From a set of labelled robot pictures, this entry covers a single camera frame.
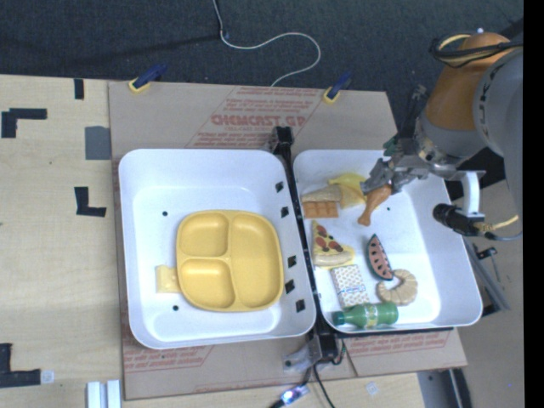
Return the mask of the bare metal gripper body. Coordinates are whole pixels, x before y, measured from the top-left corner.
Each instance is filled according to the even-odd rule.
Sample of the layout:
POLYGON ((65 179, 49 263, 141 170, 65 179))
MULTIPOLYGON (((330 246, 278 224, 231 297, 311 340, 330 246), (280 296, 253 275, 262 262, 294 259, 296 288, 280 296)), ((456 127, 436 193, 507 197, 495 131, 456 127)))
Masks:
POLYGON ((441 150, 427 136, 393 136, 383 145, 383 154, 392 180, 425 179, 429 174, 449 179, 462 160, 441 150))

